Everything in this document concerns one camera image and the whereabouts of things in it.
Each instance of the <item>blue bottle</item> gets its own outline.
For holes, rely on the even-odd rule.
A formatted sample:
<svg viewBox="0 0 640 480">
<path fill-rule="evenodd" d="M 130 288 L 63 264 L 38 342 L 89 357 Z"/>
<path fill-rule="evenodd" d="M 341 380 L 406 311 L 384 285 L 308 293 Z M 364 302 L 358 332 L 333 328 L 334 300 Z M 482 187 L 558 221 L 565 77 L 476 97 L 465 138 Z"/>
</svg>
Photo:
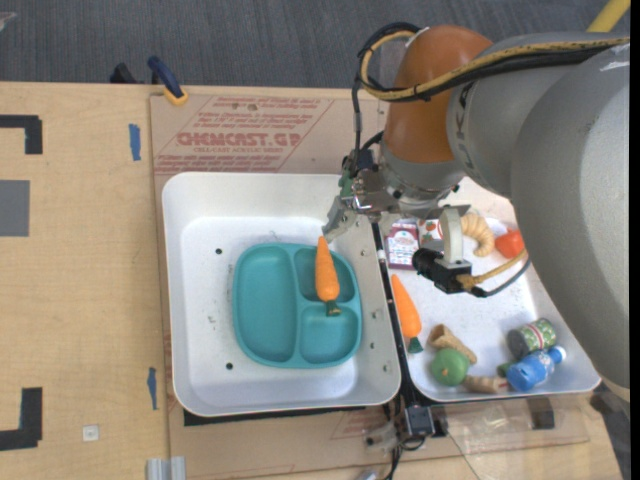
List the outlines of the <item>blue bottle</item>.
<svg viewBox="0 0 640 480">
<path fill-rule="evenodd" d="M 509 367 L 507 380 L 514 389 L 529 391 L 549 378 L 556 364 L 561 363 L 565 357 L 567 357 L 566 351 L 558 345 L 546 351 L 536 350 Z"/>
</svg>

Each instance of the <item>blue clamp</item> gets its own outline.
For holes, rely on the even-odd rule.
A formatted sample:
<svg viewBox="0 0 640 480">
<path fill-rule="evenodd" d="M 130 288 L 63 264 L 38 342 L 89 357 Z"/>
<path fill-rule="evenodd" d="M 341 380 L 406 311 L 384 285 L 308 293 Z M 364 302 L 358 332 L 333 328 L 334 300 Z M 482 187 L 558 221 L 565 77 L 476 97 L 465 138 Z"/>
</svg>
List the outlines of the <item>blue clamp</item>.
<svg viewBox="0 0 640 480">
<path fill-rule="evenodd" d="M 174 105 L 184 105 L 189 98 L 189 95 L 182 90 L 178 80 L 158 57 L 152 55 L 147 61 L 147 65 L 153 71 L 153 74 L 157 76 L 164 84 L 164 95 Z"/>
</svg>

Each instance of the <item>teal plate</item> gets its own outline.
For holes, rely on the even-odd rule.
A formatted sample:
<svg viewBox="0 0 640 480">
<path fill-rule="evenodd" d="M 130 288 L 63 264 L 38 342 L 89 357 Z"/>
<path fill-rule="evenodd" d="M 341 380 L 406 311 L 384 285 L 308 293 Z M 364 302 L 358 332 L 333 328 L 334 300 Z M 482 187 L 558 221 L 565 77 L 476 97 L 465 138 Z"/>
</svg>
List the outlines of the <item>teal plate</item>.
<svg viewBox="0 0 640 480">
<path fill-rule="evenodd" d="M 324 368 L 360 346 L 362 308 L 351 266 L 331 253 L 338 273 L 340 315 L 326 315 L 315 289 L 316 248 L 260 244 L 238 259 L 233 278 L 236 339 L 253 360 L 281 368 Z"/>
</svg>

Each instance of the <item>green ball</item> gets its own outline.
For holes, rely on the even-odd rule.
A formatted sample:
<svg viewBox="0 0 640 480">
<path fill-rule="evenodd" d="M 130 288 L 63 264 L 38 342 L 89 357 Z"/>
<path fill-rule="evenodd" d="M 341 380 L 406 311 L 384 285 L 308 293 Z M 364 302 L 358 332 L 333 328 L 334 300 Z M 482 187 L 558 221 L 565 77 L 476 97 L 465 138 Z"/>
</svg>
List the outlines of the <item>green ball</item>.
<svg viewBox="0 0 640 480">
<path fill-rule="evenodd" d="M 469 358 L 452 348 L 438 350 L 431 362 L 431 373 L 440 384 L 457 386 L 467 376 Z"/>
</svg>

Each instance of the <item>gray square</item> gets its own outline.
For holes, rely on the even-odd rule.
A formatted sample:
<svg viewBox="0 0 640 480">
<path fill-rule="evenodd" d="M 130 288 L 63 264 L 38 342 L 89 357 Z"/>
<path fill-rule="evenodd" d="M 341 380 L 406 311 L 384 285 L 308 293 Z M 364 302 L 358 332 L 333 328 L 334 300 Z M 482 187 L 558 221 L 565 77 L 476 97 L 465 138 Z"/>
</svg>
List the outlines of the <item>gray square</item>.
<svg viewBox="0 0 640 480">
<path fill-rule="evenodd" d="M 29 236 L 29 183 L 0 180 L 0 236 Z"/>
</svg>

